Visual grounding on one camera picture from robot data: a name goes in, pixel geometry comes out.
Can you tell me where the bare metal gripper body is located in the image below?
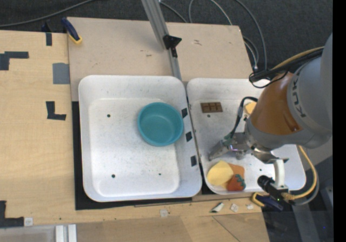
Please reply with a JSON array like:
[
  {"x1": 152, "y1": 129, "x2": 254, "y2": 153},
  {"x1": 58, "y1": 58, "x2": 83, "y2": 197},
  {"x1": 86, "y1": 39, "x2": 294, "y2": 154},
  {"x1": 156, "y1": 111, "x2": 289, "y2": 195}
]
[{"x1": 226, "y1": 132, "x2": 278, "y2": 165}]

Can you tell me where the black cylinder on white bracket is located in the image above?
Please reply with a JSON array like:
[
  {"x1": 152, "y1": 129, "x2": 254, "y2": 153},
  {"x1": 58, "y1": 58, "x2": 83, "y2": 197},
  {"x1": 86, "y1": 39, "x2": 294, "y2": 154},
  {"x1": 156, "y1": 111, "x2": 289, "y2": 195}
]
[{"x1": 256, "y1": 157, "x2": 290, "y2": 204}]

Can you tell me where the white plastic tray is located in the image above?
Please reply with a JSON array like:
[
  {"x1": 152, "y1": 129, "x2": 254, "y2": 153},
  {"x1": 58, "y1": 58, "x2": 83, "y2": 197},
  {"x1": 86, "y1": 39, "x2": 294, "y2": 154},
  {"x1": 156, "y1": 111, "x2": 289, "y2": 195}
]
[
  {"x1": 186, "y1": 77, "x2": 307, "y2": 196},
  {"x1": 78, "y1": 74, "x2": 203, "y2": 203}
]

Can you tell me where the brown chocolate bar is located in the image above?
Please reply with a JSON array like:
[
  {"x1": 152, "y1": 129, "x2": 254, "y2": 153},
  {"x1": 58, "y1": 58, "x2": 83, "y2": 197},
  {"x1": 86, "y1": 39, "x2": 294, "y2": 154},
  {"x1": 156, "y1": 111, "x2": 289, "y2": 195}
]
[{"x1": 200, "y1": 102, "x2": 224, "y2": 113}]

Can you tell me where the orange wedge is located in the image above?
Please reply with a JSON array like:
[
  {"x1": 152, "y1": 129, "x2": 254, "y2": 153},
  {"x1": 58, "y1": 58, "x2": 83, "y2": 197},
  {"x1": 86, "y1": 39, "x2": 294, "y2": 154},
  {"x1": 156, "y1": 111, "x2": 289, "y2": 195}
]
[{"x1": 228, "y1": 163, "x2": 245, "y2": 180}]

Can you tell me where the blue bowl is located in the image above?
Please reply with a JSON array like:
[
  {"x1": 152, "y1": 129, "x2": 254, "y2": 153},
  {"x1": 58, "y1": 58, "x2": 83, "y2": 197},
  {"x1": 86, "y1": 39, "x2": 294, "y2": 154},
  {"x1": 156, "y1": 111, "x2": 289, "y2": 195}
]
[{"x1": 137, "y1": 102, "x2": 185, "y2": 147}]

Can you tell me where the yellow slice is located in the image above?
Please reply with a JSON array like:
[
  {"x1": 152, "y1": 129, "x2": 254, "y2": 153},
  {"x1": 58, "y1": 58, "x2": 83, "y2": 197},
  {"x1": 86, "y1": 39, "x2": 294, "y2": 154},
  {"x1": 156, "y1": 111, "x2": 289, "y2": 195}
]
[{"x1": 206, "y1": 160, "x2": 235, "y2": 189}]

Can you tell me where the red strawberry with green leaves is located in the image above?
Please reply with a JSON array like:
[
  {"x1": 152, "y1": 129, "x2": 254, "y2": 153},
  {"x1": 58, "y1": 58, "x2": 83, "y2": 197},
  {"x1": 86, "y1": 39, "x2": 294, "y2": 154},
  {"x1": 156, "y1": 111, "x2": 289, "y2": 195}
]
[{"x1": 226, "y1": 173, "x2": 247, "y2": 192}]

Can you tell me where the pale wood board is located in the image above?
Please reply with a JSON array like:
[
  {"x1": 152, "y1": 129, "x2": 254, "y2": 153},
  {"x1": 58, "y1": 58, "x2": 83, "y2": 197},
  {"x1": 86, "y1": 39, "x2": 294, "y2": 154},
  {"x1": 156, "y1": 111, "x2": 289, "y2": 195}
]
[{"x1": 66, "y1": 16, "x2": 265, "y2": 208}]

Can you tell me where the pale yellow round item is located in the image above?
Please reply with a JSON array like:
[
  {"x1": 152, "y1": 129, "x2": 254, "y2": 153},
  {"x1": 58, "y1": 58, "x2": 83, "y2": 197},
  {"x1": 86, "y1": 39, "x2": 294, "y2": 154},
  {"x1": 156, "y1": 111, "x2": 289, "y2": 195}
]
[{"x1": 244, "y1": 101, "x2": 258, "y2": 115}]

